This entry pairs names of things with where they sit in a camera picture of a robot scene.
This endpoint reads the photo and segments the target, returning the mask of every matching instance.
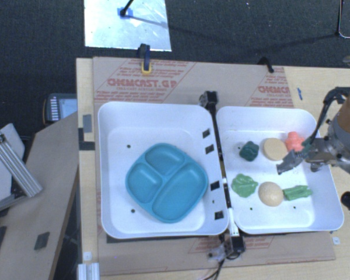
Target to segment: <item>blue clamp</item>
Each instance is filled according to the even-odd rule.
[[[149,45],[141,44],[137,52],[138,57],[143,59],[143,62],[141,63],[141,72],[145,75],[150,74],[152,72],[150,51],[151,47]]]

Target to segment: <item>white tray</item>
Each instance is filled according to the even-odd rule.
[[[228,225],[218,151],[210,114],[200,106],[110,102],[98,113],[101,167],[101,221],[118,239],[160,236],[218,235]],[[210,135],[203,138],[202,133]],[[142,209],[129,195],[125,177],[134,162],[158,143],[174,145],[207,173],[208,189],[181,221],[164,223]],[[207,146],[214,151],[205,153]],[[215,219],[216,212],[223,218]]]
[[[313,191],[310,197],[268,207],[260,201],[258,189],[248,198],[239,197],[230,189],[234,219],[242,231],[258,235],[336,230],[342,226],[344,214],[328,166],[313,173],[310,165],[303,162],[279,176],[276,164],[280,161],[267,159],[261,151],[266,138],[285,140],[291,131],[305,138],[310,136],[316,127],[310,113],[288,108],[223,107],[217,113],[217,121],[229,188],[236,175],[243,173],[259,184],[273,181],[282,189],[307,185]],[[253,162],[239,156],[239,148],[247,141],[260,146]]]

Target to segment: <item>blue divided plate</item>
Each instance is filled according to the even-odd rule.
[[[175,223],[198,204],[208,187],[208,177],[184,152],[160,143],[132,165],[125,185],[130,196],[152,216]]]

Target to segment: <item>black floor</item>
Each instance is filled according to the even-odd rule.
[[[340,0],[165,1],[173,51],[153,58],[256,64],[266,56],[273,65],[343,68],[350,55],[350,39],[334,35]],[[344,10],[350,35],[350,0]],[[83,34],[83,0],[0,0],[0,127],[41,130],[46,96],[75,93],[76,58],[136,56],[86,48]]]

